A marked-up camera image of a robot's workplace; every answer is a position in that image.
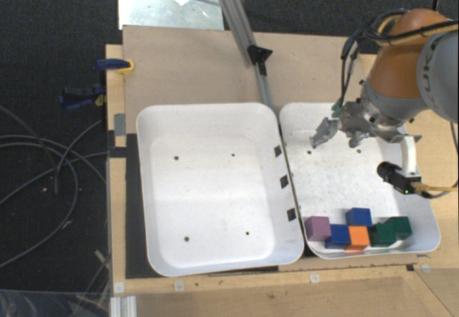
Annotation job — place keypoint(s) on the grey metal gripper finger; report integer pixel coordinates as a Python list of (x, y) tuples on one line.
[(355, 139), (323, 133)]

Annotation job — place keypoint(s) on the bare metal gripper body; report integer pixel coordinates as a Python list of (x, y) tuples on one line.
[(362, 121)]

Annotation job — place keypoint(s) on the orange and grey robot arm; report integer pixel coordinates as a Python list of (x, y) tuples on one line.
[(412, 57)]

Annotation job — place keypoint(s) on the white plastic tray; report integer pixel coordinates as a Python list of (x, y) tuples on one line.
[(215, 193), (344, 183)]

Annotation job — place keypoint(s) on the blue cube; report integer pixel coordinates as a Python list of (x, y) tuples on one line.
[(339, 235), (359, 216)]

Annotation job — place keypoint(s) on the purple cube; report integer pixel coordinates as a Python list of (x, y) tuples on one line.
[(317, 228)]

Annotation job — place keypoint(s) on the orange cube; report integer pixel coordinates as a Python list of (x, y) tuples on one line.
[(358, 236)]

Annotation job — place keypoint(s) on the green cube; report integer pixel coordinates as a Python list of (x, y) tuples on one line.
[(401, 226), (382, 234)]

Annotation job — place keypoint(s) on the pale wood board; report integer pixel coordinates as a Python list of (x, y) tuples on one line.
[(201, 71)]

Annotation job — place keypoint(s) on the black cylinder on white bracket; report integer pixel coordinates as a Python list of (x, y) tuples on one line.
[(398, 172)]

